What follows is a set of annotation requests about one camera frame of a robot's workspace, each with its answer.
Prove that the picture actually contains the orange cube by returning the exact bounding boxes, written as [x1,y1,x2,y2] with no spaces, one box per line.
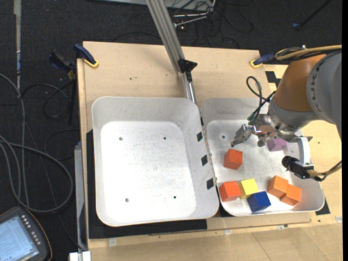
[279,184,303,207]
[267,175,289,198]

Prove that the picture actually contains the yellow cube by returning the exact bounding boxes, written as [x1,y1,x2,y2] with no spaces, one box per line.
[239,178,259,200]

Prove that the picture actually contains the orange-red cube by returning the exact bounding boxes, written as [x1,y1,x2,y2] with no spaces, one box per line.
[223,148,244,171]
[219,181,242,203]

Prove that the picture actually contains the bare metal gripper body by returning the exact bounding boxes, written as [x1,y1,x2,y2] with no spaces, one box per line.
[252,114,302,142]

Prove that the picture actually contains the pale wood board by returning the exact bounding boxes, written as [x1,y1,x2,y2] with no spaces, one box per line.
[82,41,312,249]

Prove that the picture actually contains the white plastic tray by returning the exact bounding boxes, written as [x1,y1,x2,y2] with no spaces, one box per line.
[91,96,220,227]
[200,97,326,218]

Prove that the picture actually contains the thin black and white rod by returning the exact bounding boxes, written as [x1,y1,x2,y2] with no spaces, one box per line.
[200,115,219,188]

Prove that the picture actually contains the blue cube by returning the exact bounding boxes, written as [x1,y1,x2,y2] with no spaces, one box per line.
[246,191,272,214]

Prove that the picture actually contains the black cylinder on white bracket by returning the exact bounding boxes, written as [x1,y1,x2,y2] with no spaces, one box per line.
[281,136,315,179]

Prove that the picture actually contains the purple cube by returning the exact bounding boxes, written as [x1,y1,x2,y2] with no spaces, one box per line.
[266,138,288,152]

